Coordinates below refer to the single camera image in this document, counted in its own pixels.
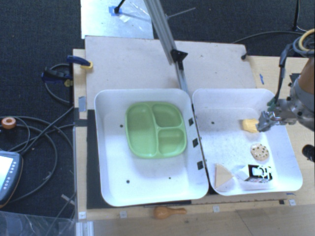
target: cookie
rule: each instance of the cookie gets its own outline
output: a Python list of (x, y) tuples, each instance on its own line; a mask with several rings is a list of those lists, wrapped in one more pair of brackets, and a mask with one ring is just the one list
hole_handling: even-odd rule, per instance
[(262, 144), (253, 144), (251, 154), (257, 161), (265, 161), (269, 158), (269, 150)]

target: blue tape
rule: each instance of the blue tape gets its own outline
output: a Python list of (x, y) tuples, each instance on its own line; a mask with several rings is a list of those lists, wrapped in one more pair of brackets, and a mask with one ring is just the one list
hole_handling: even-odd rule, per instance
[(119, 16), (120, 14), (122, 14), (122, 9), (121, 8), (119, 8), (119, 13), (118, 14), (116, 14), (115, 13), (115, 11), (114, 11), (114, 9), (116, 8), (116, 6), (110, 6), (110, 7), (108, 7), (108, 11), (109, 11), (109, 13), (112, 15), (112, 16)]
[(260, 81), (261, 81), (261, 83), (264, 85), (265, 83), (264, 83), (264, 80), (263, 80), (262, 75), (261, 75), (261, 74), (259, 74), (259, 76), (260, 76)]
[(85, 96), (79, 97), (79, 112), (86, 112), (86, 102)]

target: orange knob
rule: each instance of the orange knob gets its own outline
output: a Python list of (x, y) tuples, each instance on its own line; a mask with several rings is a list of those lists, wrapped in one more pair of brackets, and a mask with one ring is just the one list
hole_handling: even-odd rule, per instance
[(154, 218), (164, 219), (173, 214), (186, 214), (186, 213), (187, 211), (184, 208), (172, 209), (172, 208), (168, 208), (164, 206), (157, 206), (154, 209), (153, 215), (154, 215)]
[(2, 119), (1, 124), (5, 129), (12, 129), (16, 126), (16, 119), (13, 117), (6, 117)]

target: clamp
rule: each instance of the clamp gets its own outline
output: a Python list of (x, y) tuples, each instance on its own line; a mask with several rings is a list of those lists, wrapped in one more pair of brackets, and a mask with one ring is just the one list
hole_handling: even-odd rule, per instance
[[(77, 56), (68, 55), (66, 61), (69, 63), (70, 68), (73, 63), (81, 65), (80, 67), (83, 69), (93, 68), (92, 62)], [(63, 83), (66, 87), (73, 85), (73, 75), (71, 73), (71, 69), (69, 72), (59, 72), (46, 67), (44, 72), (41, 74), (41, 78), (45, 83)]]
[(82, 69), (90, 70), (93, 68), (93, 63), (91, 61), (87, 61), (86, 59), (80, 58), (78, 56), (68, 55), (67, 56), (68, 63), (74, 63), (81, 65)]

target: white tray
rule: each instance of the white tray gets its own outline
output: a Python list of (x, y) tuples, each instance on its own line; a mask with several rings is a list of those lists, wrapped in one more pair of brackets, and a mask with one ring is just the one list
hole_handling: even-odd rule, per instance
[[(224, 191), (216, 190), (219, 194), (295, 191), (302, 186), (302, 175), (285, 126), (273, 126), (262, 133), (242, 129), (241, 120), (258, 119), (273, 96), (265, 89), (199, 89), (193, 94), (202, 149), (214, 189), (216, 163), (232, 173), (247, 164), (267, 165), (273, 169), (274, 179), (268, 183), (244, 182), (234, 177)], [(269, 159), (261, 163), (252, 157), (250, 147), (255, 143), (267, 146)]]
[[(183, 115), (187, 147), (178, 156), (143, 159), (129, 149), (125, 113), (130, 105), (143, 101), (174, 104)], [(104, 90), (95, 97), (101, 193), (116, 207), (158, 202), (199, 199), (206, 195), (209, 184), (202, 165), (200, 145), (196, 139), (189, 96), (179, 89)]]

